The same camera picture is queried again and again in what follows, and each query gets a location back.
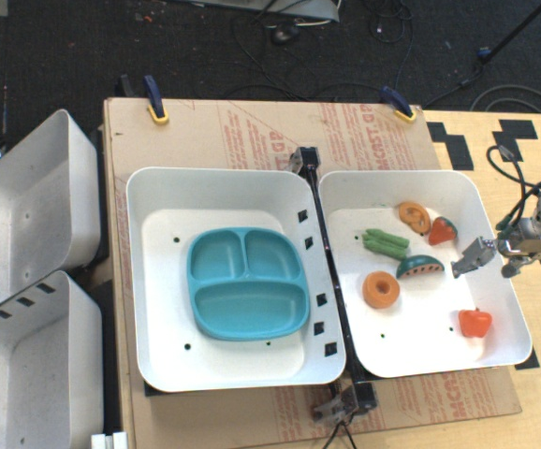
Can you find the green watermelon slice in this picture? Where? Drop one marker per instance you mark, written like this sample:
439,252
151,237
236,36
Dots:
419,267

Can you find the orange bell pepper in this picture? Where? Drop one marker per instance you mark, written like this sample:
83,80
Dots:
474,323

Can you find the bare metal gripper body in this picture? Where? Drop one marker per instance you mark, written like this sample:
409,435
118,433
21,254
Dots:
530,241

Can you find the teal divided plate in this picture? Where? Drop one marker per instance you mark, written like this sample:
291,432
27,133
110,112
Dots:
247,297

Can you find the orange pretzel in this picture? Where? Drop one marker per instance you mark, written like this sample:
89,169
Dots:
421,222

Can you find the orange doughnut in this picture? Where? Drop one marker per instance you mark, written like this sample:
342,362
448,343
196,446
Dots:
369,293

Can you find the white plastic tray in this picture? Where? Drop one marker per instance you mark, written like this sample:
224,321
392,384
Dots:
27,213
36,372
167,297
429,307

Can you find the red strawberry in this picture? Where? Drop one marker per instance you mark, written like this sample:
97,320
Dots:
443,233

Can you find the brown cardboard board red print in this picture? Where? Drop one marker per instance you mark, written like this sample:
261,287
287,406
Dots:
233,129

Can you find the thin black rod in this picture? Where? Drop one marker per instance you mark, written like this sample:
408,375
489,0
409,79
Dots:
333,269

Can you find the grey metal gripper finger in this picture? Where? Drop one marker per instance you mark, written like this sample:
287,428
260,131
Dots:
510,269
475,253

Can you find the green beans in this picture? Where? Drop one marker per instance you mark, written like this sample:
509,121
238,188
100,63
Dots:
385,243

